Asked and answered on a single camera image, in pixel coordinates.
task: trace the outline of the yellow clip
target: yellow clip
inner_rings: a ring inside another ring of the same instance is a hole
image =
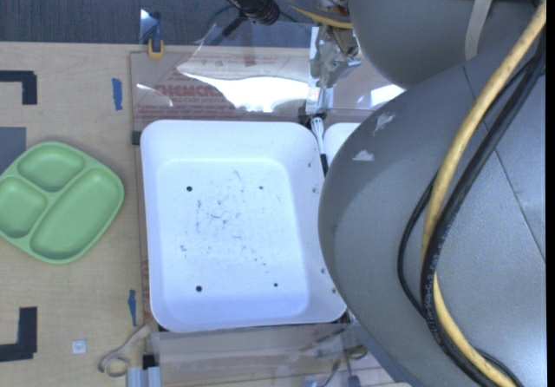
[[[148,39],[148,56],[154,60],[159,60],[164,56],[164,41],[160,40],[160,52],[153,51],[153,39]]]

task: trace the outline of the transparent plastic sheet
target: transparent plastic sheet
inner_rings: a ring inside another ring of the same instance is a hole
[[[159,60],[132,53],[135,134],[160,119],[298,122],[321,92],[310,76],[314,28],[228,15],[198,45],[166,49]],[[362,59],[328,90],[328,123],[364,120],[372,112],[372,89],[385,85]]]
[[[346,385],[349,371],[361,377],[364,373],[363,385],[392,382],[349,323],[187,334],[163,331],[152,334],[148,345],[165,387],[274,385],[274,381],[291,386]]]

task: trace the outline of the wooden table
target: wooden table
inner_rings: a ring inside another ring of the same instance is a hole
[[[125,385],[97,370],[101,357],[137,329],[127,304],[135,290],[137,324],[143,320],[140,235],[131,144],[129,52],[137,45],[0,43],[1,70],[37,75],[36,105],[22,105],[21,83],[0,82],[0,127],[26,127],[27,148],[66,142],[118,174],[125,200],[114,222],[80,259],[51,265],[0,239],[0,344],[15,343],[20,307],[37,307],[37,352],[0,363],[0,385]],[[121,81],[116,110],[112,79]],[[84,353],[72,342],[86,339]],[[141,347],[130,355],[141,363]]]

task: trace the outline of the blue marks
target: blue marks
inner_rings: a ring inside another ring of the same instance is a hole
[[[121,80],[117,78],[112,79],[112,93],[114,94],[114,105],[116,111],[121,111],[121,101],[123,100],[123,92],[121,91]]]
[[[137,301],[135,299],[135,290],[129,290],[129,298],[127,299],[129,311],[131,312],[131,319],[133,320],[133,327],[137,326]]]

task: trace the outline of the green divided plate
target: green divided plate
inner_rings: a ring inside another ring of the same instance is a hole
[[[29,148],[0,174],[0,236],[52,264],[79,259],[123,203],[120,178],[65,143]]]

